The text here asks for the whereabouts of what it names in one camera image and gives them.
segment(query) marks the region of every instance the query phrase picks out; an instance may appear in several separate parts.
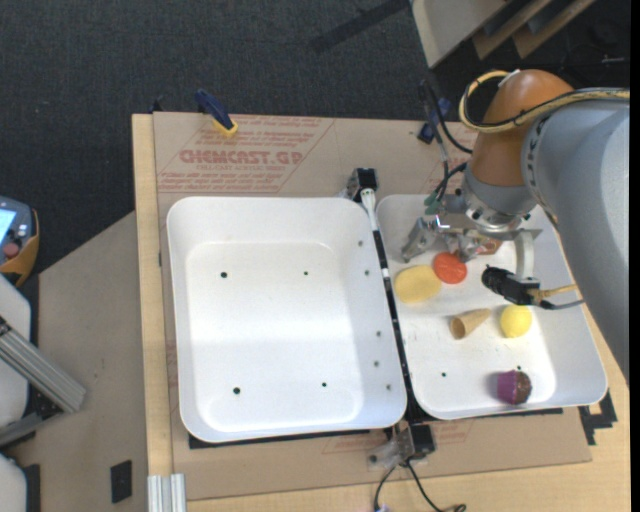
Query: white object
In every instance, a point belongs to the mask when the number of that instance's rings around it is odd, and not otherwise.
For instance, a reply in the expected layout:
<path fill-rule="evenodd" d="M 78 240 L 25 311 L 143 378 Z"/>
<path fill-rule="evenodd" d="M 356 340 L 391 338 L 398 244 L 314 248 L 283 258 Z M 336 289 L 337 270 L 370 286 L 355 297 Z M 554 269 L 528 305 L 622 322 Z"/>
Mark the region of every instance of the white object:
<path fill-rule="evenodd" d="M 367 211 L 367 215 L 369 216 L 371 231 L 378 231 L 380 228 L 378 226 L 378 219 L 376 218 L 375 192 L 370 188 L 365 188 L 360 192 L 360 197 L 362 198 L 362 206 L 364 206 L 364 209 Z"/>
<path fill-rule="evenodd" d="M 29 339 L 31 306 L 29 301 L 0 274 L 0 316 L 18 333 Z M 24 414 L 29 382 L 0 359 L 0 428 L 18 421 Z"/>
<path fill-rule="evenodd" d="M 179 400 L 206 442 L 385 428 L 406 392 L 364 209 L 188 197 L 167 216 Z"/>
<path fill-rule="evenodd" d="M 187 494 L 183 473 L 147 478 L 148 512 L 186 512 Z"/>
<path fill-rule="evenodd" d="M 13 461 L 0 454 L 0 502 L 3 512 L 26 512 L 27 479 Z"/>
<path fill-rule="evenodd" d="M 423 195 L 393 195 L 380 201 L 377 214 L 389 272 L 394 276 L 414 265 L 431 265 L 438 252 L 446 251 L 438 240 L 427 252 L 405 263 L 401 248 L 415 219 L 424 213 Z M 542 288 L 572 282 L 553 227 L 537 207 L 523 225 L 542 229 L 536 238 L 534 276 Z M 588 405 L 606 392 L 607 379 L 585 314 L 580 307 L 545 311 L 531 307 L 533 324 L 520 338 L 505 338 L 499 327 L 502 308 L 510 303 L 481 282 L 486 265 L 516 268 L 513 242 L 504 242 L 496 254 L 479 256 L 467 263 L 467 277 L 457 285 L 443 283 L 438 295 L 418 304 L 396 299 L 407 364 L 420 407 L 446 420 L 509 412 Z M 576 300 L 567 293 L 551 302 Z M 469 336 L 456 340 L 451 318 L 459 313 L 491 308 L 494 314 Z M 497 374 L 512 369 L 525 371 L 532 392 L 524 404 L 513 406 L 497 398 Z"/>

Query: yellow cable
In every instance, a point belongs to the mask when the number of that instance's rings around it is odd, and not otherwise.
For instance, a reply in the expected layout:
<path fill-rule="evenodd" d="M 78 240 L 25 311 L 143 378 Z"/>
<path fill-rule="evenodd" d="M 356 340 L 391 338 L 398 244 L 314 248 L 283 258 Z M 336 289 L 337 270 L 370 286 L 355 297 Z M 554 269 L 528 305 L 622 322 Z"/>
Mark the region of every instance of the yellow cable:
<path fill-rule="evenodd" d="M 577 289 L 578 287 L 575 284 L 568 284 L 566 286 L 561 286 L 559 288 L 553 288 L 552 290 L 529 289 L 527 290 L 527 293 L 537 300 L 542 300 L 542 299 L 546 299 L 547 297 L 551 297 L 552 295 L 570 292 Z"/>
<path fill-rule="evenodd" d="M 507 71 L 490 71 L 489 73 L 485 73 L 484 75 L 478 77 L 473 82 L 471 82 L 460 100 L 460 104 L 458 106 L 458 116 L 460 117 L 460 121 L 472 128 L 476 131 L 482 133 L 498 133 L 504 132 L 507 130 L 511 130 L 513 128 L 517 128 L 518 126 L 522 126 L 529 121 L 532 121 L 536 117 L 545 112 L 549 112 L 551 110 L 555 110 L 557 108 L 563 107 L 565 105 L 569 105 L 571 103 L 576 103 L 578 101 L 585 100 L 597 100 L 597 99 L 607 99 L 607 100 L 630 100 L 631 92 L 629 89 L 617 89 L 617 88 L 593 88 L 593 89 L 580 89 L 576 91 L 571 91 L 565 94 L 561 94 L 556 98 L 545 101 L 525 112 L 521 112 L 515 117 L 511 119 L 505 119 L 503 121 L 497 123 L 476 123 L 472 121 L 467 115 L 467 102 L 470 96 L 475 92 L 475 90 L 480 87 L 483 83 L 488 80 L 492 80 L 494 78 L 504 78 L 511 73 Z"/>

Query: cardboard sheet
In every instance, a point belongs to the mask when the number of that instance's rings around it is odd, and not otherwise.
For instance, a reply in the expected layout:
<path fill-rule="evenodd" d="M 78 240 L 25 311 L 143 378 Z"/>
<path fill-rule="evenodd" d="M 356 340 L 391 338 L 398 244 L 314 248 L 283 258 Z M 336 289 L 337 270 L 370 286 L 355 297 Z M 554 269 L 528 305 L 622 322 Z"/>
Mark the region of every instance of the cardboard sheet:
<path fill-rule="evenodd" d="M 377 482 L 383 472 L 370 470 L 366 455 L 386 441 L 382 431 L 190 448 L 178 410 L 165 218 L 178 199 L 189 195 L 334 196 L 358 167 L 377 170 L 379 200 L 390 194 L 426 193 L 441 180 L 440 152 L 417 139 L 422 123 L 416 121 L 232 117 L 239 130 L 227 139 L 202 114 L 153 114 L 174 472 L 185 474 L 189 500 Z M 456 123 L 450 131 L 472 146 L 473 132 Z M 449 151 L 452 166 L 466 160 L 452 146 Z M 459 178 L 449 185 L 458 184 Z M 437 449 L 416 465 L 420 476 L 591 458 L 573 408 L 435 422 L 432 428 Z"/>
<path fill-rule="evenodd" d="M 39 276 L 40 350 L 87 390 L 80 411 L 45 421 L 9 452 L 40 466 L 42 512 L 145 508 L 135 227 L 131 213 Z M 114 505 L 110 470 L 127 461 L 131 496 Z"/>

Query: red tomato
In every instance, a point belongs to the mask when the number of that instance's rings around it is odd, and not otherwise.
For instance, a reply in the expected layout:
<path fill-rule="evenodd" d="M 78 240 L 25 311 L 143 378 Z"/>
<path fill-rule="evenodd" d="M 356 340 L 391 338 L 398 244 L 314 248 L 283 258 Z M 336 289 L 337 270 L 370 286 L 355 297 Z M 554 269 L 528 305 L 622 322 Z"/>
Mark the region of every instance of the red tomato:
<path fill-rule="evenodd" d="M 433 270 L 440 281 L 447 284 L 458 284 L 467 277 L 467 266 L 458 256 L 449 252 L 441 252 L 433 260 Z"/>

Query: yellow ball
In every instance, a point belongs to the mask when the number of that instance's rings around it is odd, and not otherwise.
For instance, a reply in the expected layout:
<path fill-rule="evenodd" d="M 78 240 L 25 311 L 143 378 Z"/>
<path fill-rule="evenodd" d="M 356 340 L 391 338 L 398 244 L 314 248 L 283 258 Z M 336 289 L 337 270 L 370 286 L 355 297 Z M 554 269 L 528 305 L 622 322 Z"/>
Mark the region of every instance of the yellow ball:
<path fill-rule="evenodd" d="M 527 306 L 513 304 L 500 315 L 500 327 L 507 338 L 523 336 L 531 327 L 533 315 Z"/>
<path fill-rule="evenodd" d="M 436 295 L 442 281 L 429 265 L 416 265 L 400 271 L 394 280 L 396 296 L 405 303 L 422 302 Z"/>

